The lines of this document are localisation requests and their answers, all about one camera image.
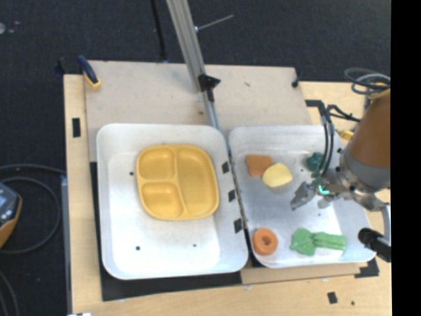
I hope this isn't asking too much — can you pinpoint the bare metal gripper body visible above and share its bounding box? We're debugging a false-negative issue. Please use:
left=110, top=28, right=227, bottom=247
left=314, top=166, right=390, bottom=212

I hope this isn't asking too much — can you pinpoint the yellow rounded toy food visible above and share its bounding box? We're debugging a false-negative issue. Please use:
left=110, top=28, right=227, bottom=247
left=262, top=162, right=294, bottom=189

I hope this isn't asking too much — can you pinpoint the white plastic tray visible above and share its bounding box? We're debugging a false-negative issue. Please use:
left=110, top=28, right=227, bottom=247
left=227, top=124, right=378, bottom=269
left=95, top=122, right=249, bottom=280

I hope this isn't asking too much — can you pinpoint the dark green toy vegetable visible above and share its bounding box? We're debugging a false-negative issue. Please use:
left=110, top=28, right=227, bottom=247
left=306, top=151, right=327, bottom=178

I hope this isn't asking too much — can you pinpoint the green toy broccoli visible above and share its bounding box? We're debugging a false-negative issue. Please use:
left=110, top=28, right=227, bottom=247
left=289, top=227, right=347, bottom=257

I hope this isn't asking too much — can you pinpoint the orange toy food piece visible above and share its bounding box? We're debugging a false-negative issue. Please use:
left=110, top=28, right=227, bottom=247
left=245, top=154, right=274, bottom=178

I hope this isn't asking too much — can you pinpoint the orange toy doughnut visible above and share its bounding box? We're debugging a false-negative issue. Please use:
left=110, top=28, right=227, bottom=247
left=251, top=227, right=280, bottom=256

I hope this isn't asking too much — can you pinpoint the yellow divided plate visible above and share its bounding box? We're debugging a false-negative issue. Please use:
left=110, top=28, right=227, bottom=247
left=136, top=144, right=221, bottom=221

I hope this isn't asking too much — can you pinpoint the pale wood board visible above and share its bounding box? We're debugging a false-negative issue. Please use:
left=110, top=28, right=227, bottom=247
left=84, top=60, right=366, bottom=286

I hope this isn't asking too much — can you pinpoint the black cylinder on white bracket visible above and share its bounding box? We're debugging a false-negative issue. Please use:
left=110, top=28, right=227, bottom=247
left=357, top=202, right=392, bottom=263

